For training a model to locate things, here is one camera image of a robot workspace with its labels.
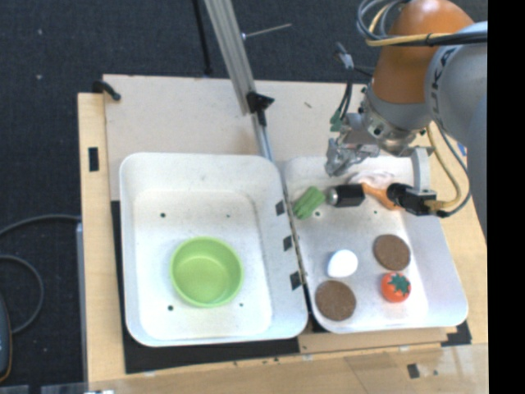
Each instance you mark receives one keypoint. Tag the orange carrot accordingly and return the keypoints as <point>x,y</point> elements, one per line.
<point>379,195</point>

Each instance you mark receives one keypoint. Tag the brown round biscuit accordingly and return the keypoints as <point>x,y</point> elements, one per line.
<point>335,300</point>
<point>391,253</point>

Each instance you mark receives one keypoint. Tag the pale flat board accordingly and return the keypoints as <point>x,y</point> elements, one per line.
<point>176,117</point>

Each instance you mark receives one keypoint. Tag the white egg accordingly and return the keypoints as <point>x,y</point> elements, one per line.
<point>342,263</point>

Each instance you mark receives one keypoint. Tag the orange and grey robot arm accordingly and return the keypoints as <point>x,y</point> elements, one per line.
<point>410,64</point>

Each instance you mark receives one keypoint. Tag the thin black rod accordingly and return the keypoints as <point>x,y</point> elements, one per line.
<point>296,240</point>

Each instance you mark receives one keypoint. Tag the green toy pea pod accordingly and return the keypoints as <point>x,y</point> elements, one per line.
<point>308,203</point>

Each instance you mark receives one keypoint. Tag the green bowl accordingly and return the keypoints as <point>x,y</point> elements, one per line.
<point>207,271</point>

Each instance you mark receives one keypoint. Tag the white plastic tray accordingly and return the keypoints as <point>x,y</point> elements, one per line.
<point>369,228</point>
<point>197,175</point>

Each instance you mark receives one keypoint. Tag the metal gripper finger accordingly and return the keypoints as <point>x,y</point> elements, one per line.
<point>336,160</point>
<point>363,152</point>

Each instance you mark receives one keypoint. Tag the black can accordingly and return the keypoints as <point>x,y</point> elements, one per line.
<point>348,196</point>

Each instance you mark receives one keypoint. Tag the orange tomato with green top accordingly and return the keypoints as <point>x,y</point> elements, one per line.
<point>395,287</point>

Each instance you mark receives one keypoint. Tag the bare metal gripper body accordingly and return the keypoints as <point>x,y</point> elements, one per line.
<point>385,136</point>

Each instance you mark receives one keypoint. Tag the black cylinder on white bracket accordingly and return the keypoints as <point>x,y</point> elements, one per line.
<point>414,201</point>

